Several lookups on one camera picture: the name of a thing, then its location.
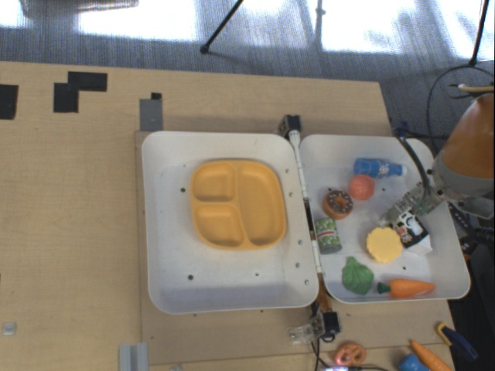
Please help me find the orange carrot with green top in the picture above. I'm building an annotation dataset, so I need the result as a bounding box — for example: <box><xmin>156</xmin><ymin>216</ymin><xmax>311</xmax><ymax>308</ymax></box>
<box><xmin>376</xmin><ymin>277</ymin><xmax>436</xmax><ymax>299</ymax></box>

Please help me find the black block with thin wires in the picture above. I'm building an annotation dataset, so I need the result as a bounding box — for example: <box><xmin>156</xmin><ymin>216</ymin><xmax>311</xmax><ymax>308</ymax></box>
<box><xmin>281</xmin><ymin>114</ymin><xmax>302</xmax><ymax>135</ymax></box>
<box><xmin>322</xmin><ymin>311</ymin><xmax>343</xmax><ymax>342</ymax></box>

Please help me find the white plastic tray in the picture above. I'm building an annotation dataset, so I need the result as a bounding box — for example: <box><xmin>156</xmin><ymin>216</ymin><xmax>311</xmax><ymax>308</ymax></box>
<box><xmin>141</xmin><ymin>131</ymin><xmax>320</xmax><ymax>315</ymax></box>
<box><xmin>299</xmin><ymin>133</ymin><xmax>472</xmax><ymax>305</ymax></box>

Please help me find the brown toy pretzel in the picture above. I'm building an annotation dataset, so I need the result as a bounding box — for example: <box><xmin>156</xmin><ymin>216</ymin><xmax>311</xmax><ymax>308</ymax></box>
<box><xmin>333</xmin><ymin>341</ymin><xmax>367</xmax><ymax>367</ymax></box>

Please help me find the blue bottle with white cap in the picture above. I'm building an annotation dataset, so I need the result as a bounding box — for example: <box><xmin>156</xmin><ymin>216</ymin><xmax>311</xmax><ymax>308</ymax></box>
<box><xmin>353</xmin><ymin>157</ymin><xmax>408</xmax><ymax>179</ymax></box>

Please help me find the green toy lettuce leaf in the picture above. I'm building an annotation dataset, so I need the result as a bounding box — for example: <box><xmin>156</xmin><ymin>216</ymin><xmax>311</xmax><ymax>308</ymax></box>
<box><xmin>341</xmin><ymin>256</ymin><xmax>375</xmax><ymax>296</ymax></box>

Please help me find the green and white can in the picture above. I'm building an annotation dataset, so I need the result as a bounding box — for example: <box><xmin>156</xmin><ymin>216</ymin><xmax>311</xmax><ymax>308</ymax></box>
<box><xmin>312</xmin><ymin>217</ymin><xmax>343</xmax><ymax>256</ymax></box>

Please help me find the orange divided plate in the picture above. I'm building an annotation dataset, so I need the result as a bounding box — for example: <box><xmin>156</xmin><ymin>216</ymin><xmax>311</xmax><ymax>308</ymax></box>
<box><xmin>189</xmin><ymin>158</ymin><xmax>288</xmax><ymax>252</ymax></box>

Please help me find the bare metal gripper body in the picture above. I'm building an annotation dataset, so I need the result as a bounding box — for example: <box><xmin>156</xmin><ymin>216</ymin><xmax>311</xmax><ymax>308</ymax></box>
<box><xmin>394</xmin><ymin>181</ymin><xmax>449</xmax><ymax>218</ymax></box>

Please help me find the yellow round biscuit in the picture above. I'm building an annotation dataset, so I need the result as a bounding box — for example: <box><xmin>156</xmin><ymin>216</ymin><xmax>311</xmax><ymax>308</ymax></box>
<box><xmin>365</xmin><ymin>226</ymin><xmax>405</xmax><ymax>264</ymax></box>

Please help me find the thin black and white rod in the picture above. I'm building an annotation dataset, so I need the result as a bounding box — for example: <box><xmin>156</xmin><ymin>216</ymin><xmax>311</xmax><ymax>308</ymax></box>
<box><xmin>288</xmin><ymin>128</ymin><xmax>324</xmax><ymax>286</ymax></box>

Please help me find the orange round toy fruit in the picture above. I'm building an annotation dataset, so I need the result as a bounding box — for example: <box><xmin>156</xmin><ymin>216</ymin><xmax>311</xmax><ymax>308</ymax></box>
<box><xmin>348</xmin><ymin>173</ymin><xmax>376</xmax><ymax>202</ymax></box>

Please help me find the black and white carton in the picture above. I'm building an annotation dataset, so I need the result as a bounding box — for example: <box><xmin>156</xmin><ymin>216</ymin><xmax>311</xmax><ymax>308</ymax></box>
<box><xmin>391</xmin><ymin>211</ymin><xmax>434</xmax><ymax>255</ymax></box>

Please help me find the brown doughnut with sprinkles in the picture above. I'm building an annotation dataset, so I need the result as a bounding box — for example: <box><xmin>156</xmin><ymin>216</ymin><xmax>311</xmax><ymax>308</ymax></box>
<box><xmin>322</xmin><ymin>189</ymin><xmax>354</xmax><ymax>221</ymax></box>

